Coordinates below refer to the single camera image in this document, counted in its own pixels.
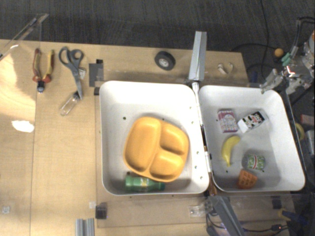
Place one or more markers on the grey scissors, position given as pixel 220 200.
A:
pixel 75 69

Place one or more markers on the white plastic tray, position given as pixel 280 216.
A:
pixel 115 131
pixel 275 141

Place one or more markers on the red and yellow pliers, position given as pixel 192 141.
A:
pixel 44 77

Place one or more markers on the green and white can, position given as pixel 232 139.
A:
pixel 254 161

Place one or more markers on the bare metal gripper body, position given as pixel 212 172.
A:
pixel 301 69

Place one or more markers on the pink and white packet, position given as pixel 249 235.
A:
pixel 227 122

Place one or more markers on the orange waffle biscuit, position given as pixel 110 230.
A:
pixel 246 179

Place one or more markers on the black tape roll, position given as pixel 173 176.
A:
pixel 165 61

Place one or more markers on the white and black carton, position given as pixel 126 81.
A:
pixel 253 120

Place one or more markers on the clear plastic bottle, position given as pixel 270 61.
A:
pixel 68 106

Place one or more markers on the green plastic bottle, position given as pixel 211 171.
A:
pixel 141 184

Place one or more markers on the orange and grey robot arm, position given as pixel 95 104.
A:
pixel 313 36

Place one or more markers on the small white hook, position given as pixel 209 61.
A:
pixel 221 69
pixel 230 67

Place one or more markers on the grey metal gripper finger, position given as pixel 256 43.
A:
pixel 294 87
pixel 269 80

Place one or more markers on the yellow banana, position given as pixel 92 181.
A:
pixel 228 147

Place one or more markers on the orange divided plate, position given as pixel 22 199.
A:
pixel 145 141

